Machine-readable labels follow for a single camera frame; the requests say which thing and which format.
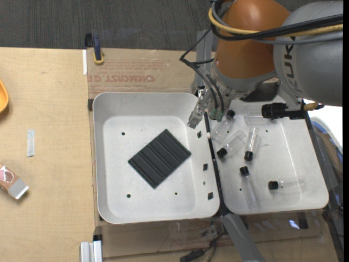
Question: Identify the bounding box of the black cylinder on white bracket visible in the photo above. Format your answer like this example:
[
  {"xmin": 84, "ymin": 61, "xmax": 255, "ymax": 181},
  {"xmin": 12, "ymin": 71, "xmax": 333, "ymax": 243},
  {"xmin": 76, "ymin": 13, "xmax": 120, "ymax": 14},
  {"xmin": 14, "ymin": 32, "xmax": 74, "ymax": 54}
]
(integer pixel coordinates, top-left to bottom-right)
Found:
[{"xmin": 261, "ymin": 90, "xmax": 306, "ymax": 121}]

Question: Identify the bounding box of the thin black and white rod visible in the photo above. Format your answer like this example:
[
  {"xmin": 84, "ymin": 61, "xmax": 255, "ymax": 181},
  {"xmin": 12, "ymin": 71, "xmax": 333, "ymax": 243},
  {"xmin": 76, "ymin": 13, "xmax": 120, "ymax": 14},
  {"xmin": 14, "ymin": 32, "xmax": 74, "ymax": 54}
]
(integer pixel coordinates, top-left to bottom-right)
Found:
[{"xmin": 203, "ymin": 112, "xmax": 222, "ymax": 200}]

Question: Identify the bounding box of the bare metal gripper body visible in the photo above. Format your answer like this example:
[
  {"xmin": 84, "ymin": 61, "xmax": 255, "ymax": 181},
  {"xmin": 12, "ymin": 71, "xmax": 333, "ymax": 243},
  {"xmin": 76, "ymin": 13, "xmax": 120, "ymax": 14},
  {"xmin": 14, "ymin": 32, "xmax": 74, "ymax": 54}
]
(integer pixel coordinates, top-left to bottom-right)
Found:
[{"xmin": 194, "ymin": 84, "xmax": 248, "ymax": 115}]

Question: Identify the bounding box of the black block with thin wires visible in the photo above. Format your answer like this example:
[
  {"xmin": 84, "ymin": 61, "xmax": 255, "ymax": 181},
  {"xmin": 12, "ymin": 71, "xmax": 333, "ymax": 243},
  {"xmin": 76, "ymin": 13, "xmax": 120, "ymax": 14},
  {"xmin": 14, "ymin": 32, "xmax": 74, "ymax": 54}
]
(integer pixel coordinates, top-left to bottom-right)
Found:
[{"xmin": 179, "ymin": 249, "xmax": 206, "ymax": 262}]

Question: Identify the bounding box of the orange plate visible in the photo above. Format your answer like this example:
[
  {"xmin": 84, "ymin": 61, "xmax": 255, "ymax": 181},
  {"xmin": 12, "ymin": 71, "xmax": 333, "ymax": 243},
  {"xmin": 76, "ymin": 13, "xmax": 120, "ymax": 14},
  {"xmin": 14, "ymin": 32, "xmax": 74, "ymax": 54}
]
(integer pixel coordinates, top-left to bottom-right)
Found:
[{"xmin": 0, "ymin": 79, "xmax": 10, "ymax": 114}]

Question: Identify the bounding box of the brown and white carton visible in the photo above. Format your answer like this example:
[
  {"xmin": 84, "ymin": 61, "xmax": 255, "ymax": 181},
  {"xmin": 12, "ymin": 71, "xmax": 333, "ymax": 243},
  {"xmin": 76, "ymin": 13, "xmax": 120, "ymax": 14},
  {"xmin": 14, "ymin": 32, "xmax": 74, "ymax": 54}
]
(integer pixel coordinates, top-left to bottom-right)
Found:
[{"xmin": 0, "ymin": 162, "xmax": 29, "ymax": 200}]

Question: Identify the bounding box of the brown cardboard board red print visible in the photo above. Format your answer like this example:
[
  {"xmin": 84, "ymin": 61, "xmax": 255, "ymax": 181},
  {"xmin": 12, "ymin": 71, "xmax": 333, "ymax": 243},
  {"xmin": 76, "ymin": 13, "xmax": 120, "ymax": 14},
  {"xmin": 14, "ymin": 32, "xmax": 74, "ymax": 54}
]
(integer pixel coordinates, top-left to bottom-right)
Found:
[{"xmin": 86, "ymin": 47, "xmax": 329, "ymax": 259}]

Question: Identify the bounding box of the white plastic tray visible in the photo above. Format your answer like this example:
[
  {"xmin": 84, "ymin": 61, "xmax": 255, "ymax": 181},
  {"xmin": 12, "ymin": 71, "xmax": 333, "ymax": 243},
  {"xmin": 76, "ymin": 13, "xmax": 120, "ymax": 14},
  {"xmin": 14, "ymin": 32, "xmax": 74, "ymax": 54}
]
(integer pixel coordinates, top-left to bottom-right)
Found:
[
  {"xmin": 211, "ymin": 97, "xmax": 330, "ymax": 216},
  {"xmin": 92, "ymin": 92, "xmax": 221, "ymax": 225}
]

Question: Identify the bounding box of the clear plastic bottle black cap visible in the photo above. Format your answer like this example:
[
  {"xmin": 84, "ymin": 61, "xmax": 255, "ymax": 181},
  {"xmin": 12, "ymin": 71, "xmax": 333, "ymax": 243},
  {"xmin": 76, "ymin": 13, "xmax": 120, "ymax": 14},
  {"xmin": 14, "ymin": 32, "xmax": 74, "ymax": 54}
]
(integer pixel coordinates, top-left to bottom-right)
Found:
[
  {"xmin": 267, "ymin": 176, "xmax": 306, "ymax": 195},
  {"xmin": 239, "ymin": 165, "xmax": 261, "ymax": 211},
  {"xmin": 243, "ymin": 126, "xmax": 261, "ymax": 163},
  {"xmin": 212, "ymin": 109, "xmax": 237, "ymax": 142},
  {"xmin": 216, "ymin": 130, "xmax": 248, "ymax": 159}
]

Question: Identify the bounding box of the black ribbed square mat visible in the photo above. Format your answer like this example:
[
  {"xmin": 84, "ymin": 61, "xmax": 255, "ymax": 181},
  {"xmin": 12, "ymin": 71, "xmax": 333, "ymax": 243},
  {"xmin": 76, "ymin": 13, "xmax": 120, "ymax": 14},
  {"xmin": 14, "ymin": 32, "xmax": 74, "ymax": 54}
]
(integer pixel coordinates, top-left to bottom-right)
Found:
[{"xmin": 127, "ymin": 128, "xmax": 192, "ymax": 189}]

